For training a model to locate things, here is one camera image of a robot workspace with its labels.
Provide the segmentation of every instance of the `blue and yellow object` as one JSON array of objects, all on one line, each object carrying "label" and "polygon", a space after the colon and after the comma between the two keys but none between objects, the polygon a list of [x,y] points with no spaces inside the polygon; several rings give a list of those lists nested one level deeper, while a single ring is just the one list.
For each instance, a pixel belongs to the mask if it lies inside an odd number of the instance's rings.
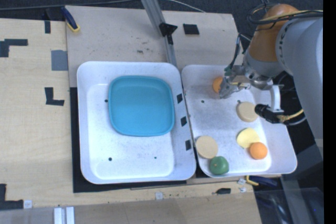
[{"label": "blue and yellow object", "polygon": [[62,7],[61,12],[62,12],[63,16],[65,17],[65,19],[67,21],[67,26],[71,29],[71,31],[72,32],[78,32],[80,27],[76,23],[73,16],[69,13],[69,11],[65,7]]}]

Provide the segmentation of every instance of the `empty white tray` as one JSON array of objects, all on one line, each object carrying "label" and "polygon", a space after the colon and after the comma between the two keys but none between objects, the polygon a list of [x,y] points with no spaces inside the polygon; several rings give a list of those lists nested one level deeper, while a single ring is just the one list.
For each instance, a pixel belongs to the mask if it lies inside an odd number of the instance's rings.
[{"label": "empty white tray", "polygon": [[[214,175],[209,169],[209,160],[198,156],[202,171],[210,177],[245,175],[289,174],[297,167],[297,158],[287,128],[272,124],[262,118],[247,123],[236,112],[238,100],[253,104],[271,105],[269,91],[254,87],[233,93],[228,99],[220,99],[212,89],[216,77],[224,75],[225,66],[190,65],[182,70],[182,81],[190,116],[193,138],[209,135],[218,144],[218,154],[229,162],[229,172]],[[236,142],[237,134],[244,128],[253,128],[260,141],[268,147],[268,155],[262,160],[253,159],[248,149]]]},{"label": "empty white tray", "polygon": [[[164,135],[118,133],[111,125],[108,92],[121,76],[149,76],[171,87],[175,123]],[[77,71],[80,165],[94,184],[186,180],[196,170],[181,75],[170,63],[89,61]]]}]

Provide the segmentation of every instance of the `robotic arm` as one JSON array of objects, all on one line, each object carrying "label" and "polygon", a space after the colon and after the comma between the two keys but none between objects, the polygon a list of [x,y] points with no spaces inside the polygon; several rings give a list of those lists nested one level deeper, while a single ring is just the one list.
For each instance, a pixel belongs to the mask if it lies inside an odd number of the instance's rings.
[{"label": "robotic arm", "polygon": [[[225,70],[219,96],[249,87],[271,90],[272,78],[286,71],[293,76],[297,94],[315,138],[323,138],[323,13],[303,12],[277,4],[268,10],[250,42],[241,66]],[[273,104],[257,105],[256,113],[280,122],[283,111]]]}]

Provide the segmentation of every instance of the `round object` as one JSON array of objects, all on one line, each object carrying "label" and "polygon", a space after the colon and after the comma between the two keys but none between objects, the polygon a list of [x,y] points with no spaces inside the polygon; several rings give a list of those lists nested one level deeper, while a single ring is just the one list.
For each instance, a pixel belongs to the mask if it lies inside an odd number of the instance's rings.
[{"label": "round object", "polygon": [[236,111],[238,117],[245,122],[252,122],[258,118],[258,114],[254,111],[255,105],[250,102],[241,102],[237,105]]},{"label": "round object", "polygon": [[211,159],[218,153],[217,142],[208,135],[200,136],[196,140],[196,149],[198,154],[206,159]]},{"label": "round object", "polygon": [[243,129],[238,135],[236,139],[239,146],[243,148],[250,147],[253,143],[259,142],[260,137],[258,133],[252,128]]},{"label": "round object", "polygon": [[262,142],[253,143],[250,147],[250,154],[254,159],[263,159],[267,153],[268,149]]},{"label": "round object", "polygon": [[223,81],[222,77],[217,77],[214,79],[214,82],[212,83],[212,88],[214,89],[215,92],[219,93],[219,91],[221,90],[221,83]]},{"label": "round object", "polygon": [[223,156],[216,156],[210,161],[210,172],[214,175],[222,175],[229,171],[229,162]]}]

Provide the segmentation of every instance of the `yellow clip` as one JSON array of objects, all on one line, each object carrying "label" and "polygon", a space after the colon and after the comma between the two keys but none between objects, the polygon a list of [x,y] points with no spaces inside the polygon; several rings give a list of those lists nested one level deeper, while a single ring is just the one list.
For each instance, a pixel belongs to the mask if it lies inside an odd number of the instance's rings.
[{"label": "yellow clip", "polygon": [[259,186],[259,183],[250,180],[250,176],[246,176],[246,183],[249,183],[252,186]]},{"label": "yellow clip", "polygon": [[80,29],[80,27],[79,27],[79,25],[78,24],[76,24],[76,26],[77,26],[77,28],[76,29],[74,29],[69,23],[67,23],[67,26],[71,29],[71,31],[72,32],[78,32],[79,31],[79,29]]}]

